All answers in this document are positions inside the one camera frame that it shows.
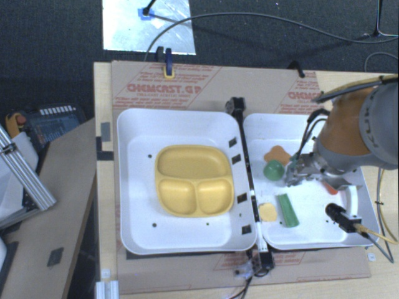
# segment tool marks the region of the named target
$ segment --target divided yellow plate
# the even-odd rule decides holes
[[[156,192],[162,207],[180,217],[218,216],[234,201],[231,167],[219,149],[173,145],[155,161]]]

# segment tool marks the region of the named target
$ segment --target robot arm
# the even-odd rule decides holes
[[[378,81],[385,83],[375,87]],[[297,156],[289,167],[288,186],[323,177],[338,189],[340,176],[359,166],[398,168],[398,75],[367,85],[353,92],[339,90],[342,94],[315,139],[313,152]]]

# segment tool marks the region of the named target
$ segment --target wooden table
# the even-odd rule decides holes
[[[345,83],[362,80],[378,74],[351,72],[316,72],[320,89],[331,90]],[[101,136],[102,123],[112,123],[111,64],[96,63],[95,78],[95,117],[96,136]],[[113,151],[112,135],[102,143],[103,151]],[[376,199],[377,169],[363,168],[372,200]],[[102,281],[117,280],[116,231],[115,231],[115,190],[113,161],[97,162],[97,182],[99,200],[100,269],[105,275]],[[382,183],[384,213],[391,230],[398,232],[398,170],[385,172]],[[371,278],[336,280],[326,282],[302,282],[282,285],[257,285],[249,287],[246,298],[393,298],[399,292],[399,265],[391,264],[372,247],[367,252],[374,253],[376,261],[370,262]],[[399,260],[397,246],[392,246],[393,256]],[[143,293],[121,295],[123,299],[176,299],[176,298],[229,298],[240,288],[216,288],[178,292]]]

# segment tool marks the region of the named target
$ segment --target black carpet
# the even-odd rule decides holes
[[[372,34],[377,0],[190,0],[191,14],[246,11],[285,17],[349,39]],[[398,0],[383,0],[381,30],[398,32]],[[358,45],[277,20],[248,16],[194,21],[196,56],[176,62],[362,71],[373,52],[398,54],[398,40]],[[384,40],[371,38],[365,41]],[[102,49],[102,0],[0,0],[0,119],[26,105],[74,102],[93,110],[93,62],[142,60],[143,54]],[[397,72],[375,56],[372,72]]]

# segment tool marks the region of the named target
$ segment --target green ball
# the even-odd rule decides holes
[[[271,181],[278,181],[283,177],[285,171],[286,169],[279,161],[272,159],[263,169],[263,175]]]

